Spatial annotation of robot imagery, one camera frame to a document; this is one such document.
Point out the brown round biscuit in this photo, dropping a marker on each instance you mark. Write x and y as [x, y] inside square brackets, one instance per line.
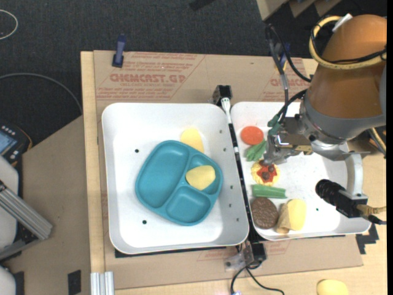
[264, 213]

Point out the yellow spaghetti with meatballs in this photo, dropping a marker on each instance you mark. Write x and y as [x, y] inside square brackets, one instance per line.
[264, 174]

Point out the tan rolled bread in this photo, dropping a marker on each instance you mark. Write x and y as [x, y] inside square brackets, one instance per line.
[283, 221]

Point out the green beans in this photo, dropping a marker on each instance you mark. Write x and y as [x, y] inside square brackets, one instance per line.
[254, 153]
[268, 191]

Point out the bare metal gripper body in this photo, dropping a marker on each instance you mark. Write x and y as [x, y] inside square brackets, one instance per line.
[296, 135]

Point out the orange round slice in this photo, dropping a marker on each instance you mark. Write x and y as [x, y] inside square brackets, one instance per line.
[251, 135]

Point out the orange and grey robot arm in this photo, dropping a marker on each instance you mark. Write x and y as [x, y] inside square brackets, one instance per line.
[347, 81]

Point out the white plastic tray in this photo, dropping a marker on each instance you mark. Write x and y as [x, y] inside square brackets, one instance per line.
[307, 177]
[129, 128]

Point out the thin black and white rod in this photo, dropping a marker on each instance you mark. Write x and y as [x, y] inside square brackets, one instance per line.
[235, 147]

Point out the blue divided plate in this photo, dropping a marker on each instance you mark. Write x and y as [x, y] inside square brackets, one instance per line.
[162, 177]

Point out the brown cardboard board red print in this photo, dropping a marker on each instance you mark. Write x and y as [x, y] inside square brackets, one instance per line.
[184, 81]

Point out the yellow oval crisp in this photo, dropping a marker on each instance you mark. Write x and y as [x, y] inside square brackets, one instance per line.
[192, 138]
[200, 177]
[332, 287]
[298, 214]

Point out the black cylinder on white bracket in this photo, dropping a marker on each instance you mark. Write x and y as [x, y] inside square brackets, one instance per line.
[334, 194]

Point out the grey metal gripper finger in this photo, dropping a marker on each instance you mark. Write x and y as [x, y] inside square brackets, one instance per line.
[270, 151]
[283, 156]

